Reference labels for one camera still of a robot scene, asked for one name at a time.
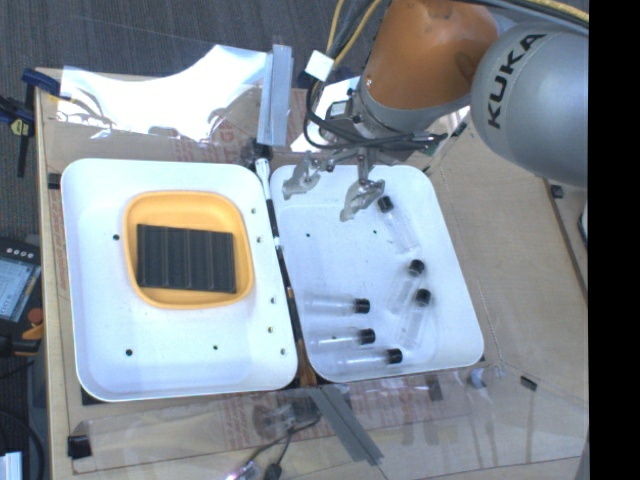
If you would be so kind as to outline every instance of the white tray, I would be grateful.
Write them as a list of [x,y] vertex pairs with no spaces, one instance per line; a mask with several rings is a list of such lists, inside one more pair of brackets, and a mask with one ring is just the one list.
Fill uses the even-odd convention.
[[[148,191],[220,194],[240,210],[255,281],[223,307],[151,306],[127,274],[123,211]],[[221,164],[83,159],[62,176],[76,370],[93,397],[115,402],[273,390],[297,355],[262,186]]]
[[[340,221],[345,194],[357,179],[355,166],[322,173],[315,188],[285,200],[282,185],[293,169],[276,170],[271,190],[305,339],[323,328],[365,327],[374,329],[377,336],[369,349],[398,347],[403,352],[403,361],[396,365],[337,372],[337,353],[314,353],[308,346],[318,374],[332,382],[347,382],[476,363],[484,350],[482,332],[431,181],[409,166],[376,166],[370,174],[372,180],[386,181],[385,195],[404,209],[426,263],[424,287],[432,293],[429,315],[421,324],[420,345],[408,350],[397,340],[401,316],[388,311],[386,301],[393,280],[412,254],[397,252],[394,236],[383,225],[375,202],[353,220]],[[366,315],[339,318],[312,315],[304,304],[309,291],[365,297],[371,310]]]

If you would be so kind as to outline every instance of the black cable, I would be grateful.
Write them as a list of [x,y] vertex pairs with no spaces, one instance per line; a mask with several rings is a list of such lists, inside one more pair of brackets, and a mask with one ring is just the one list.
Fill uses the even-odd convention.
[[29,425],[27,425],[25,422],[23,422],[19,418],[16,418],[13,414],[5,411],[0,411],[0,416],[4,416],[9,421],[15,423],[16,425],[21,427],[23,430],[26,430],[28,432],[29,438],[31,439],[31,441],[33,441],[33,444],[35,445],[35,448],[36,448],[36,454],[38,455],[38,473],[36,475],[36,480],[42,480],[42,478],[44,478],[44,464],[46,459],[44,455],[44,447],[40,442],[40,437],[38,437],[38,434],[36,434],[35,431]]
[[[303,430],[306,430],[306,429],[308,429],[310,427],[313,427],[314,425],[317,425],[318,422],[320,421],[320,419],[321,419],[321,417],[318,416],[316,419],[314,419],[313,421],[303,425],[302,427],[297,427],[297,428],[296,427],[292,427],[289,430],[287,430],[287,433],[284,434],[283,436],[280,436],[280,437],[274,439],[273,441],[271,441],[270,443],[267,443],[265,445],[260,446],[259,448],[256,448],[253,451],[253,453],[251,455],[249,455],[249,457],[245,461],[245,464],[249,464],[250,462],[254,461],[258,457],[258,455],[260,455],[261,453],[265,452],[269,448],[277,445],[278,443],[284,441],[285,439],[287,439],[290,442],[291,439],[293,438],[294,434],[297,434],[298,432],[302,432]],[[284,451],[286,451],[288,447],[289,447],[289,444],[287,443],[285,445]],[[279,461],[282,460],[282,457],[284,457],[284,453],[281,453]]]
[[[309,89],[307,89],[307,100],[306,100],[307,112],[304,116],[304,120],[302,123],[302,129],[303,129],[305,139],[309,144],[311,144],[315,148],[325,149],[325,150],[344,150],[344,149],[354,149],[354,148],[360,148],[360,147],[368,147],[368,148],[373,147],[373,148],[379,148],[382,150],[386,149],[386,150],[394,150],[394,151],[399,151],[399,150],[410,151],[410,150],[423,149],[425,147],[425,140],[428,140],[428,139],[442,140],[446,138],[446,134],[430,133],[426,136],[417,136],[411,133],[411,134],[403,134],[403,135],[392,135],[390,137],[381,137],[378,139],[368,139],[361,135],[356,135],[356,134],[347,132],[345,130],[342,130],[340,128],[337,128],[331,125],[328,121],[322,119],[313,111],[313,105],[314,105],[314,99],[315,99],[314,95],[319,92],[319,91],[316,91],[316,87],[318,87],[319,84],[320,82],[316,82],[311,87],[309,87]],[[314,140],[311,139],[307,131],[307,126],[309,124],[309,121],[317,124],[319,128],[326,130],[332,133],[333,135],[340,137],[341,139],[351,142],[351,144],[344,144],[344,143],[319,144],[315,142]]]
[[284,459],[284,455],[285,453],[287,453],[287,450],[289,449],[289,445],[291,444],[291,439],[293,439],[293,432],[290,432],[289,435],[287,436],[287,440],[284,443],[284,447],[280,452],[280,457],[278,457],[278,460],[275,462],[275,464],[277,464],[278,466],[282,463],[282,459]]
[[367,9],[375,0],[364,0],[353,16],[349,17],[342,29],[335,35],[333,43],[326,52],[326,55],[335,59],[347,45],[358,26],[358,23],[367,12]]

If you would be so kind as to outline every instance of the clear plastic tube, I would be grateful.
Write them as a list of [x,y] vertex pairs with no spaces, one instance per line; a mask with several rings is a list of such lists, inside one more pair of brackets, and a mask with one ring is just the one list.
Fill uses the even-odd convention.
[[421,288],[415,292],[411,305],[405,311],[398,330],[398,342],[406,349],[413,350],[420,346],[424,332],[424,320],[432,309],[427,307],[431,301],[431,292]]
[[336,360],[336,368],[340,373],[355,374],[375,372],[381,368],[402,362],[402,351],[398,348],[362,349],[343,352]]
[[371,307],[368,299],[358,299],[344,294],[306,293],[303,297],[305,313],[324,316],[348,316],[368,313]]
[[252,460],[229,473],[224,480],[257,480],[260,468]]
[[310,333],[305,340],[313,352],[329,352],[332,350],[354,349],[370,345],[376,340],[373,329],[344,327],[333,331],[316,331]]
[[404,254],[418,251],[420,242],[408,216],[393,204],[389,196],[378,199],[378,208],[398,252]]
[[409,307],[424,278],[424,262],[414,259],[395,276],[387,297],[387,309],[394,315]]

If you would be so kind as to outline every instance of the screen display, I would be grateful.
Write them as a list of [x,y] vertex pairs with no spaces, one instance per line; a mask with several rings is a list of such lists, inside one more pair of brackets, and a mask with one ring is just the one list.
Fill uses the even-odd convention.
[[40,268],[32,263],[0,257],[0,320],[20,320]]

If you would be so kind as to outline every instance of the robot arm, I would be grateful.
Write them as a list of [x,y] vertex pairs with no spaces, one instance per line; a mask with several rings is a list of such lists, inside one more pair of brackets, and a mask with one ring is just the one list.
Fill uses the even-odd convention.
[[[370,1],[373,8],[380,0]],[[487,5],[544,21],[511,26]],[[355,39],[348,34],[353,28],[347,23],[330,40],[327,53],[338,61]],[[451,135],[430,127],[470,105],[480,137],[495,153],[537,175],[586,186],[587,54],[588,16],[561,4],[391,0],[348,99],[320,117],[313,107],[323,81],[309,89],[307,119],[325,143],[310,139],[306,123],[305,135],[333,153],[315,161],[315,174],[357,160],[358,180],[341,214],[353,218],[384,192],[383,180],[368,179],[376,163],[393,165],[415,151],[435,157]]]

